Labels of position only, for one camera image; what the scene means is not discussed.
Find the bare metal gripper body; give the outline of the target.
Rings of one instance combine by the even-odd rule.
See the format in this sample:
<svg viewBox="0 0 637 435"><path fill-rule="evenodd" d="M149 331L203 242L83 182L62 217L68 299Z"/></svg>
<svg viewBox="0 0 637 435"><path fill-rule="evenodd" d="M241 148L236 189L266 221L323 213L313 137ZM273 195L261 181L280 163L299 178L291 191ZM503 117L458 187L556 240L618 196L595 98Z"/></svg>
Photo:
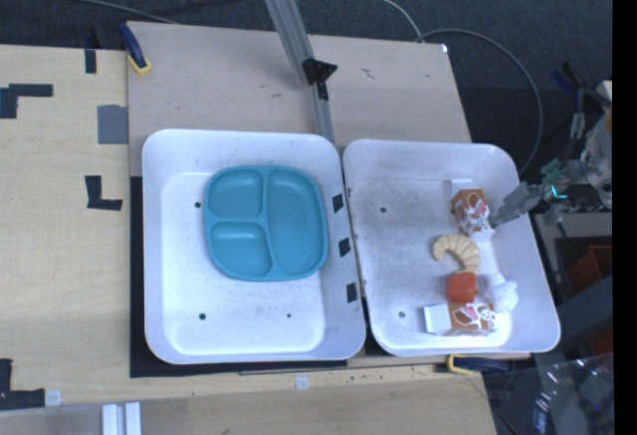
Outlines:
<svg viewBox="0 0 637 435"><path fill-rule="evenodd" d="M540 193L546 202L611 210L612 123L598 121L585 130L582 121L575 121L565 151L541 174Z"/></svg>

